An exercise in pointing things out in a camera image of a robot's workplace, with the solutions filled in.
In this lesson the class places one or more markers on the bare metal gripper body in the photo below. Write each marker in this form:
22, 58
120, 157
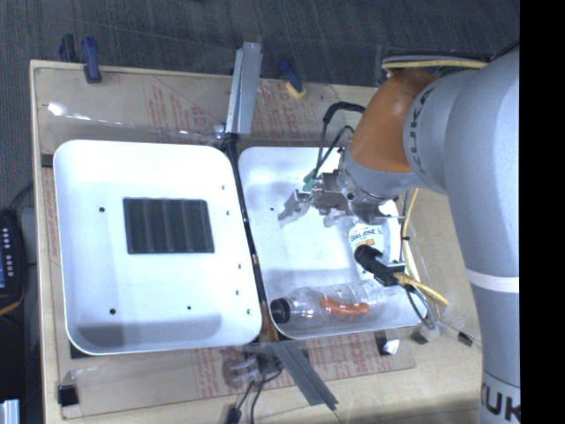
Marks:
331, 192

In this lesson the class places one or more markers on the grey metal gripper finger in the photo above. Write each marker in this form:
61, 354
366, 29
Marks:
298, 197
289, 214

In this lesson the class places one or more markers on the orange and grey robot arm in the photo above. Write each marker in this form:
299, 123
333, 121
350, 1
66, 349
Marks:
468, 148

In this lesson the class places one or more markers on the white plastic tray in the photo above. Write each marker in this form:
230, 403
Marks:
304, 254
150, 281

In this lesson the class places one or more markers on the white labelled plastic bottle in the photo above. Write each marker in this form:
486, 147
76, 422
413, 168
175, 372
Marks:
366, 236

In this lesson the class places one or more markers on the clear plastic bottle, black cap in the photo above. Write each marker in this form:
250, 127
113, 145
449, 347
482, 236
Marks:
304, 307

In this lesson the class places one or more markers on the orange toy carrot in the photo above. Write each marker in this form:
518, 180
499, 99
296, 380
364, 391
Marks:
346, 308

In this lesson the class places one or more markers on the black ribbed rectangular panel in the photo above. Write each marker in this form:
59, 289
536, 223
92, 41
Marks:
167, 225

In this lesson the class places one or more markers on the brown cardboard board, red print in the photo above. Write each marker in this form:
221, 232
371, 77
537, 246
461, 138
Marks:
145, 100

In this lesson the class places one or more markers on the black cylinder on white bracket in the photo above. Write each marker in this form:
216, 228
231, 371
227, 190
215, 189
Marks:
373, 261

